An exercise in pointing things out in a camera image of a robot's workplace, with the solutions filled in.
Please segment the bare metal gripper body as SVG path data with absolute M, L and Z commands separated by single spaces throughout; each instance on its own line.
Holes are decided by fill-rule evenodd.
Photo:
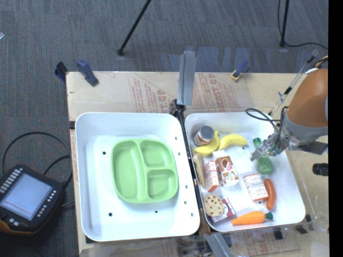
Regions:
M 283 133 L 274 132 L 264 141 L 264 146 L 269 156 L 278 156 L 289 146 L 289 137 Z

